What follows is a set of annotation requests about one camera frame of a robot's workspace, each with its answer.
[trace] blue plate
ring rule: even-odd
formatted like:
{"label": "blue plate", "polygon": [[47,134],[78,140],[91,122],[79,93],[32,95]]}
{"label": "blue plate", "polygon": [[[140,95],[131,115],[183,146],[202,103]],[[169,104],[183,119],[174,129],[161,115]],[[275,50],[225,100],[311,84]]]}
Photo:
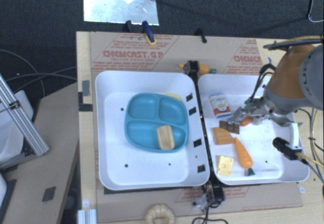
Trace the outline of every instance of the blue plate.
{"label": "blue plate", "polygon": [[[175,148],[161,150],[156,129],[163,125],[172,128]],[[132,145],[159,153],[180,150],[188,139],[186,107],[175,98],[154,93],[140,93],[129,101],[125,118],[126,138]]]}

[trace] gray carpet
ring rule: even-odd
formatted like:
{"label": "gray carpet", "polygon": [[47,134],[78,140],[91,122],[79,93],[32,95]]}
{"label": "gray carpet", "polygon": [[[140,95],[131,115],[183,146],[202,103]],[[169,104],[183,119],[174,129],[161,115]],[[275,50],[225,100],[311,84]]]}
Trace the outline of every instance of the gray carpet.
{"label": "gray carpet", "polygon": [[[19,54],[39,72],[75,66],[75,32],[121,31],[122,25],[83,21],[83,0],[0,0],[0,48]],[[160,26],[155,33],[256,38],[293,38],[323,34],[323,23],[306,18],[308,0],[157,0]],[[323,0],[314,0],[313,18],[323,18]],[[11,78],[32,73],[19,59],[0,53],[0,73]],[[67,75],[75,76],[75,70]],[[30,79],[10,82],[16,89]],[[70,80],[44,80],[50,94]],[[33,104],[42,96],[39,83],[25,89]]]}

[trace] wooden board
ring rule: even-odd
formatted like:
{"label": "wooden board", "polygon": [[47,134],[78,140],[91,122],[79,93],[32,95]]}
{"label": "wooden board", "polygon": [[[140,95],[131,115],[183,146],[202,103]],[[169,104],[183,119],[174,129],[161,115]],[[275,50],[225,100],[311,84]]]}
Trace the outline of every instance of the wooden board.
{"label": "wooden board", "polygon": [[[4,223],[60,223],[78,155],[77,85],[43,98],[34,125],[50,150],[5,174],[17,183]],[[54,198],[42,202],[53,187]]]}

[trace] white plastic container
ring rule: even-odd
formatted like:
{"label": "white plastic container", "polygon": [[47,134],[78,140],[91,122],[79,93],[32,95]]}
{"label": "white plastic container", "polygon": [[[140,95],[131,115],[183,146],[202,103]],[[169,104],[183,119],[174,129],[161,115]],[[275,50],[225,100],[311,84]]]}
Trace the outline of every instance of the white plastic container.
{"label": "white plastic container", "polygon": [[[235,159],[230,176],[217,174],[227,185],[261,184],[303,181],[309,168],[299,161],[290,161],[273,147],[272,141],[281,137],[287,141],[299,139],[297,123],[280,127],[275,122],[240,127],[238,137],[252,157],[255,175],[247,176],[240,166],[234,144],[216,145],[212,128],[219,126],[209,97],[223,93],[234,112],[253,92],[257,76],[206,74],[199,79],[199,91],[212,156],[224,155]],[[191,78],[182,73],[105,71],[95,82],[97,98],[99,176],[111,190],[134,190],[199,186],[207,182],[210,169],[201,126],[195,87]],[[125,113],[131,98],[138,93],[180,96],[188,112],[189,133],[186,145],[174,153],[156,153],[131,145],[125,136]],[[260,88],[255,97],[261,97]]]}
{"label": "white plastic container", "polygon": [[[223,93],[230,110],[235,112],[252,94],[257,78],[257,76],[206,74],[199,79],[198,86],[213,167],[217,169],[218,155],[234,158],[231,176],[219,174],[216,176],[227,185],[304,181],[309,175],[308,166],[298,160],[290,161],[272,145],[276,137],[281,137],[287,141],[293,139],[299,141],[298,146],[302,148],[297,123],[281,127],[274,121],[266,120],[258,126],[248,124],[240,127],[239,135],[231,133],[232,137],[237,137],[242,142],[253,160],[252,169],[255,175],[251,176],[247,176],[246,169],[240,166],[234,144],[216,145],[214,142],[212,128],[219,127],[219,121],[227,121],[228,117],[215,117],[209,96]],[[264,84],[267,84],[269,79],[270,77],[265,77]],[[259,88],[255,97],[261,97],[263,90]]]}
{"label": "white plastic container", "polygon": [[[195,87],[182,73],[105,71],[95,82],[99,176],[111,190],[199,186],[210,176]],[[188,141],[174,153],[131,145],[124,124],[128,102],[138,93],[180,96],[188,113]]]}

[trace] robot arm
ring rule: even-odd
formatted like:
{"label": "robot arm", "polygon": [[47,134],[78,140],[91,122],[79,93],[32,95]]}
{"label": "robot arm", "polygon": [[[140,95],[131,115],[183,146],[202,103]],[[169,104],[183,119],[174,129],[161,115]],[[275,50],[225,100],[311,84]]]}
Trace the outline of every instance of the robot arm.
{"label": "robot arm", "polygon": [[[322,44],[314,47],[305,43]],[[293,121],[289,114],[301,107],[323,110],[323,37],[293,39],[265,48],[287,52],[277,68],[273,68],[274,74],[264,89],[263,97],[254,98],[253,94],[246,106],[240,107],[228,122],[240,122],[252,116],[254,124],[272,119],[285,126]]]}

